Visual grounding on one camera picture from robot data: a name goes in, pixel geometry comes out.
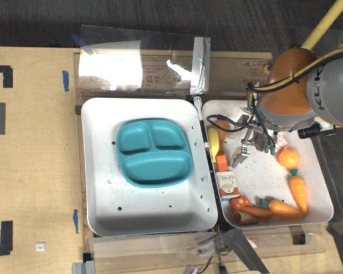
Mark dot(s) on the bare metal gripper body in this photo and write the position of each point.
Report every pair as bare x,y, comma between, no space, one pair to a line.
260,141

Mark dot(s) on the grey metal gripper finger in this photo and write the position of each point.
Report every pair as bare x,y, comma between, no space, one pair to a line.
240,154

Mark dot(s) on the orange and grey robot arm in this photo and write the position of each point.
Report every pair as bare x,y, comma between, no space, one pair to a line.
291,96

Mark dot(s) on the orange block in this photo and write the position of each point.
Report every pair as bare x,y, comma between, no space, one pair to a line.
222,163

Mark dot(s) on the red and white packet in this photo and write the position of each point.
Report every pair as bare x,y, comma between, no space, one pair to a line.
282,143

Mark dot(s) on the brown bread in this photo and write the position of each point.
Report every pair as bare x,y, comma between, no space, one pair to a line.
224,133

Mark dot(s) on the yellow banana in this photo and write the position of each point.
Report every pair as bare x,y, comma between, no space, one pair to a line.
213,144

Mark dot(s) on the white plastic tray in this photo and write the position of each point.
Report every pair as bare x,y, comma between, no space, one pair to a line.
260,178
108,198

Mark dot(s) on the orange fruit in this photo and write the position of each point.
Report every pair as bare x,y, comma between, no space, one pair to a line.
288,158

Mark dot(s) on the white and orange carton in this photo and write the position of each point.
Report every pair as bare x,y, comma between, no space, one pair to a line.
227,185

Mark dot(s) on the red cube with yellow star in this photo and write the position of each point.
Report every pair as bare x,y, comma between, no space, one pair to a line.
240,203

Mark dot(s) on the brown sausage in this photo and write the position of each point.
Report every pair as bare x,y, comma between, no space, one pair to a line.
258,211

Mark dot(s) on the orange carrot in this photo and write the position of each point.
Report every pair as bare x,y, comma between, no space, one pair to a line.
299,191
284,209

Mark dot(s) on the brown ice cream cone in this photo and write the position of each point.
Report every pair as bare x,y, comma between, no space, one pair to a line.
243,218

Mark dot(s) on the blue divided plate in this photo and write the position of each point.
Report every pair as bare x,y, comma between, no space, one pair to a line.
155,164

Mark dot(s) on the small white square block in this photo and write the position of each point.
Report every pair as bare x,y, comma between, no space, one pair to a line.
40,246

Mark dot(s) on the black cylinder on white bracket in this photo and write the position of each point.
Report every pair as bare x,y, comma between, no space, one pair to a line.
310,131

